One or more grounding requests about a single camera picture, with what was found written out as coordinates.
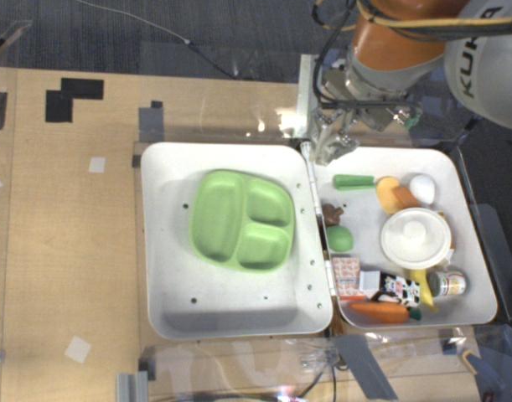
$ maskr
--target egg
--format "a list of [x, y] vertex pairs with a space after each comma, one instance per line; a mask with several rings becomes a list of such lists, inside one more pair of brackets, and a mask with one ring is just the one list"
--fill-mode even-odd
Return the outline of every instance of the egg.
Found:
[[420, 202], [431, 205], [436, 195], [434, 180], [426, 174], [418, 174], [408, 185], [410, 192]]

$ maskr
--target green divided plate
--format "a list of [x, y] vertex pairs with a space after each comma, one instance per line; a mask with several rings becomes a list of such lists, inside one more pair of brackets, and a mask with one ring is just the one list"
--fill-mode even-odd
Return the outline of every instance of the green divided plate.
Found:
[[271, 271], [292, 246], [291, 196], [268, 180], [228, 170], [207, 173], [194, 197], [190, 244], [198, 256], [241, 271]]

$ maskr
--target wooden table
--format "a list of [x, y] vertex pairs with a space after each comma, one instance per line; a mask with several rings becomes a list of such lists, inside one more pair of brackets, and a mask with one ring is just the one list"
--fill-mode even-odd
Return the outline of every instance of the wooden table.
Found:
[[[73, 123], [46, 123], [45, 91], [59, 90], [62, 77], [104, 80], [104, 98], [74, 100]], [[167, 138], [283, 142], [281, 117], [294, 112], [296, 85], [0, 69], [0, 91], [8, 93], [0, 131], [0, 400], [113, 401], [116, 374], [134, 373], [143, 350], [168, 364], [150, 383], [155, 395], [311, 381], [298, 366], [300, 348], [283, 338], [197, 347], [153, 334], [139, 301], [132, 167], [138, 109], [151, 101], [163, 103]], [[103, 173], [89, 171], [93, 157], [105, 158]], [[65, 355], [74, 337], [90, 344], [82, 363]], [[391, 379], [403, 400], [477, 394], [455, 358], [438, 356], [437, 370], [407, 359]], [[338, 378], [339, 394], [363, 400], [350, 373]], [[310, 400], [331, 393], [327, 374]]]

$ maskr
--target white plate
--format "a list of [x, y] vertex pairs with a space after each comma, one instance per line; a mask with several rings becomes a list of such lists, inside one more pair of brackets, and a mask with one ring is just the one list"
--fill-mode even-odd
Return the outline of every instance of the white plate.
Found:
[[[192, 251], [190, 206], [201, 178], [216, 169], [267, 178], [291, 194], [296, 214], [292, 251], [277, 270], [229, 270]], [[299, 153], [283, 146], [157, 143], [142, 155], [142, 190], [148, 314], [159, 335], [279, 335], [328, 326], [332, 302], [308, 173]]]
[[463, 194], [453, 162], [444, 154], [429, 149], [395, 149], [359, 147], [356, 151], [331, 162], [327, 167], [315, 167], [321, 204], [343, 206], [341, 224], [354, 237], [354, 248], [347, 252], [360, 261], [364, 270], [382, 270], [405, 276], [404, 270], [386, 259], [380, 246], [380, 231], [390, 217], [379, 205], [375, 190], [338, 191], [333, 187], [334, 174], [358, 174], [397, 178], [408, 184], [417, 174], [427, 174], [436, 184], [436, 197], [430, 209], [445, 214], [452, 231], [455, 253], [451, 267], [467, 277], [466, 292], [459, 296], [435, 298], [439, 308], [432, 313], [421, 307], [423, 319], [403, 325], [382, 325], [352, 312], [341, 302], [344, 317], [357, 327], [433, 327], [480, 324], [491, 321], [497, 301], [489, 272], [484, 261], [472, 217]]

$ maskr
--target dark floor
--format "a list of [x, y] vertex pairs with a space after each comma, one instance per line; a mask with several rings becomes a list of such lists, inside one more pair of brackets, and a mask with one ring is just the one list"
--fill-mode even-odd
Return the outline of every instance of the dark floor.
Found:
[[[170, 28], [193, 40], [223, 70], [243, 80], [297, 82], [300, 55], [317, 54], [328, 37], [310, 18], [315, 0], [86, 0]], [[343, 0], [321, 8], [335, 19]], [[224, 78], [172, 34], [119, 13], [73, 0], [0, 0], [0, 33], [15, 20], [32, 28], [0, 64], [25, 68]], [[350, 36], [335, 44], [343, 48]], [[440, 100], [443, 76], [415, 93], [431, 108], [420, 129], [458, 133], [472, 116]], [[478, 203], [492, 205], [512, 253], [512, 131], [481, 121], [463, 144]]]

